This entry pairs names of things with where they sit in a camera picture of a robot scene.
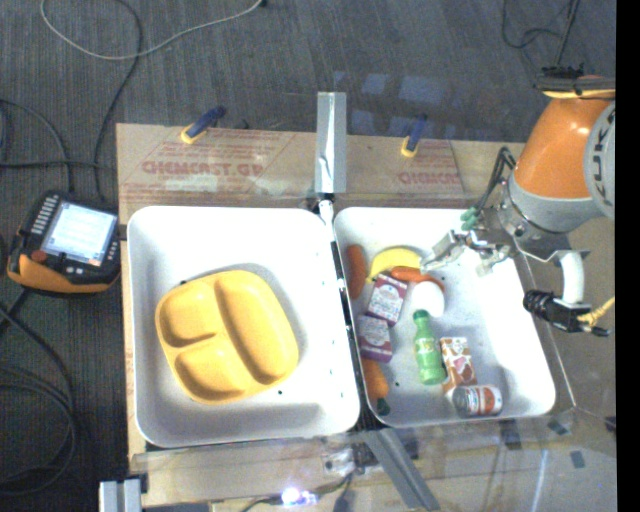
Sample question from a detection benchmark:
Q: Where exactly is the brown toy sausage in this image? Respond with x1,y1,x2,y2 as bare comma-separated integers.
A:
345,243,369,301

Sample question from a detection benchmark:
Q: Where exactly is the orange carrot with green top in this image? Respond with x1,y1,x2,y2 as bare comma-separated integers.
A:
360,356,392,417

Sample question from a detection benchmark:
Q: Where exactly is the red and white can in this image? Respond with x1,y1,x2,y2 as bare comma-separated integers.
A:
451,384,504,419

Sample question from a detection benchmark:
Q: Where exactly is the yellow divided plate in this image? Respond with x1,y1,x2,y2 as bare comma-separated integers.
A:
153,269,301,406

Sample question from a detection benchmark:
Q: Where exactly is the purple packet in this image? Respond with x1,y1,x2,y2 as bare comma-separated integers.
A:
365,273,409,328
355,314,394,364

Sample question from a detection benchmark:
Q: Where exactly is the white plastic tray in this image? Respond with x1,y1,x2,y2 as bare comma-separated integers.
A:
331,205,558,430
126,204,363,450

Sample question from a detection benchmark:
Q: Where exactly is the green bottle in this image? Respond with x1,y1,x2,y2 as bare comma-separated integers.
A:
412,309,448,387

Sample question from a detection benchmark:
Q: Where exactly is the black cylinder on white bracket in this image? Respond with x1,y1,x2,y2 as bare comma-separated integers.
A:
522,249,594,334

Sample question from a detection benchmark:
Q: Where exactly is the orange and white carton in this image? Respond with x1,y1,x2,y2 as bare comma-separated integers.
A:
439,336,478,395

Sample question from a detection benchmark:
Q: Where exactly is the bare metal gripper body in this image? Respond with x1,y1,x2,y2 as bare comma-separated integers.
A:
466,201,592,264

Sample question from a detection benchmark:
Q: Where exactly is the white egg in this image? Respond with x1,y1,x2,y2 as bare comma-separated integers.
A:
411,281,446,319

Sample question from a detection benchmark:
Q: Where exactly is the brown cardboard board red print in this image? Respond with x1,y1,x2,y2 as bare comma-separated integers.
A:
115,122,576,462

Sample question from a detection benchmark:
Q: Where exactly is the yellow banana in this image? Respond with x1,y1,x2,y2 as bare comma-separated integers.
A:
366,244,424,284

